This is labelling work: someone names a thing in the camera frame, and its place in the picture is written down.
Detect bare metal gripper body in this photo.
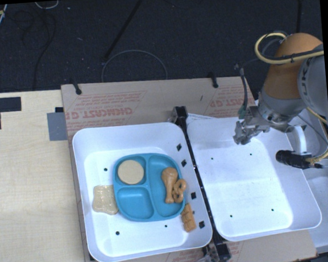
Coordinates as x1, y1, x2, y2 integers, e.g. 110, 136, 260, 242
237, 102, 292, 139

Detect white plastic tray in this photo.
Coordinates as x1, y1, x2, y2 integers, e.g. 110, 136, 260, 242
185, 105, 324, 246
71, 117, 215, 262

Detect brown toy pretzel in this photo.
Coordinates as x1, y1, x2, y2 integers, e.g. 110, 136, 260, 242
170, 178, 189, 205

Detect tan toy chicken drumstick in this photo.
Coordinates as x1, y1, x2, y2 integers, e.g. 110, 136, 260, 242
160, 166, 182, 205

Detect brown cardboard board red print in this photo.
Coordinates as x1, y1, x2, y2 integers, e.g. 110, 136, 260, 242
60, 63, 319, 262

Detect orange-brown toy waffle biscuit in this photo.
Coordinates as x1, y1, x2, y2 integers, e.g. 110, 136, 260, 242
179, 202, 198, 234

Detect round beige biscuit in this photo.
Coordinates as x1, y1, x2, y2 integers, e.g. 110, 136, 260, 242
116, 159, 146, 187

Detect blue divided plate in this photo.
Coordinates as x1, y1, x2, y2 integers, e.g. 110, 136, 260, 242
110, 149, 189, 225

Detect beige toy bread slice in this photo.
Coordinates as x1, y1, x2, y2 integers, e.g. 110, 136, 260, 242
90, 183, 120, 218

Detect black cylinder on white bracket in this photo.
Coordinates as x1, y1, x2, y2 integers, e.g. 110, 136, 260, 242
272, 123, 324, 173

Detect black block with thin wires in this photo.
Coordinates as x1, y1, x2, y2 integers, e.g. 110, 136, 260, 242
213, 242, 232, 262

